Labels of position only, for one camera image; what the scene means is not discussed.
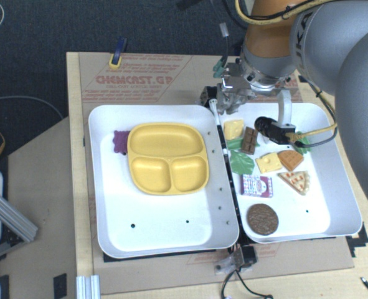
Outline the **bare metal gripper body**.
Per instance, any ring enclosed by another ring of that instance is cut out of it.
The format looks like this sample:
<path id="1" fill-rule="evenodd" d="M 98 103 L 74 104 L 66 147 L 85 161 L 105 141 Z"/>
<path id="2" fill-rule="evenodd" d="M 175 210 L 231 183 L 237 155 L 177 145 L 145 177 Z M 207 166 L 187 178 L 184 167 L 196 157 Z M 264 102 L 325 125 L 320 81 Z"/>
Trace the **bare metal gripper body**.
<path id="1" fill-rule="evenodd" d="M 220 91 L 225 98 L 234 99 L 257 95 L 275 96 L 285 87 L 287 75 L 271 76 L 257 70 L 245 62 L 228 63 L 221 75 Z"/>

